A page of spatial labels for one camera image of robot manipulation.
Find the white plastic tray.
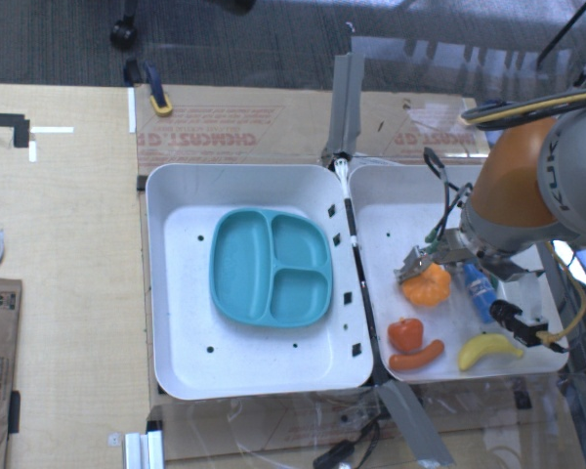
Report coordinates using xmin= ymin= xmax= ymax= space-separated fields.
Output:
xmin=145 ymin=163 xmax=375 ymax=402
xmin=347 ymin=163 xmax=570 ymax=386

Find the orange toy sausage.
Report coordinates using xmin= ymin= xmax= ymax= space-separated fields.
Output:
xmin=387 ymin=338 xmax=446 ymax=373

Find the thin black and white rod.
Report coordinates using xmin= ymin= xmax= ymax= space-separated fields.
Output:
xmin=333 ymin=158 xmax=388 ymax=385

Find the blue plastic bottle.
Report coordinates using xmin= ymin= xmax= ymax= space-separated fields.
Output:
xmin=462 ymin=262 xmax=499 ymax=325

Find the teal divided plate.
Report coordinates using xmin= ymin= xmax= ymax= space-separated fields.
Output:
xmin=208 ymin=207 xmax=335 ymax=330

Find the yellow banana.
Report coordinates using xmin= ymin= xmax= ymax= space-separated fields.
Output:
xmin=457 ymin=332 xmax=525 ymax=373

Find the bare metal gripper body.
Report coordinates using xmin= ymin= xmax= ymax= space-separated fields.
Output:
xmin=428 ymin=227 xmax=490 ymax=268

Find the orange toy pumpkin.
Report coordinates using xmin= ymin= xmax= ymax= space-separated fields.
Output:
xmin=400 ymin=262 xmax=453 ymax=309

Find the red toy bell pepper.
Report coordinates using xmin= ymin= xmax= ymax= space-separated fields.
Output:
xmin=386 ymin=317 xmax=426 ymax=354

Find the brown cardboard board red print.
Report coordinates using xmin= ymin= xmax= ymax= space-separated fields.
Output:
xmin=134 ymin=83 xmax=570 ymax=462

